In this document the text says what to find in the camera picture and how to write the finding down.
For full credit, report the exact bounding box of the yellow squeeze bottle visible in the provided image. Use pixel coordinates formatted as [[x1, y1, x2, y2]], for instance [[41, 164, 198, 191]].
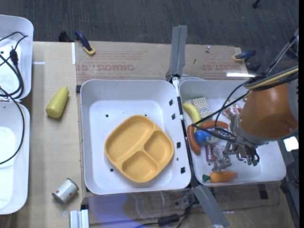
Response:
[[45, 86, 70, 119]]

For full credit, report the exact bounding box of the black cable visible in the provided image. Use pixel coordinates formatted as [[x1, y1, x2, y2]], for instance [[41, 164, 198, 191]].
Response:
[[0, 31, 29, 165]]

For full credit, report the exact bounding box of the brown cardboard board, red print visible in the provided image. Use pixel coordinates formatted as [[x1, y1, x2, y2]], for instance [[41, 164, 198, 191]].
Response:
[[75, 40, 282, 224]]

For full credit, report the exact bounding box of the white can with orange dots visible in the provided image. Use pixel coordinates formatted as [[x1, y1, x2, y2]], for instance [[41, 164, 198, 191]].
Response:
[[51, 178, 79, 206]]

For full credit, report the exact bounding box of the orange-red sausage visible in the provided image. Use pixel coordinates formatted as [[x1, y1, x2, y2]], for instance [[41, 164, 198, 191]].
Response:
[[187, 124, 201, 155], [201, 120, 229, 130]]

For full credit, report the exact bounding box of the white packet with brown print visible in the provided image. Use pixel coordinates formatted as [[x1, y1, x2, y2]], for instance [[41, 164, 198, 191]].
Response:
[[222, 100, 245, 119]]

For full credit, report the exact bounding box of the clear bottle with blue cap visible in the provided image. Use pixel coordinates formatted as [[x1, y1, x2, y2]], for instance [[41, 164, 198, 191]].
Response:
[[194, 130, 222, 145]]

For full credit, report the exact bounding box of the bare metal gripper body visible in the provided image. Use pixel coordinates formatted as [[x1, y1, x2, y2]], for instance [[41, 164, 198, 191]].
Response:
[[221, 117, 259, 161]]

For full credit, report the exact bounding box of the pink and white packet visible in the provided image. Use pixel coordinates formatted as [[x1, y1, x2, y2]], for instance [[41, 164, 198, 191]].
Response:
[[205, 143, 224, 162]]

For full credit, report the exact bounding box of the white plastic tray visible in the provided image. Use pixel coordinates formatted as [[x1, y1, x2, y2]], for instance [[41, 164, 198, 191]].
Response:
[[178, 79, 287, 187], [0, 100, 31, 215], [0, 14, 34, 100], [80, 79, 192, 196]]

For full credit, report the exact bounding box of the yellow banana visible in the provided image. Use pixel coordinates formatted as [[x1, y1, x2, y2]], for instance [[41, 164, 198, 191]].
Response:
[[182, 103, 202, 128]]

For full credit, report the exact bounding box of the yellow divided plate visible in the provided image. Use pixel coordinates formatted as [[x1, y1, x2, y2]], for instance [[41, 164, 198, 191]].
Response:
[[104, 114, 175, 184]]

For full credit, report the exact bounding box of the orange carrot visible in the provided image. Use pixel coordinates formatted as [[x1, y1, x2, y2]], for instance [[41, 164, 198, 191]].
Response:
[[202, 171, 238, 183]]

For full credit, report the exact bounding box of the patterned pale yellow carton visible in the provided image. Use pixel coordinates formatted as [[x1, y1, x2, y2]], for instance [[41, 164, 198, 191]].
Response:
[[191, 96, 213, 119]]

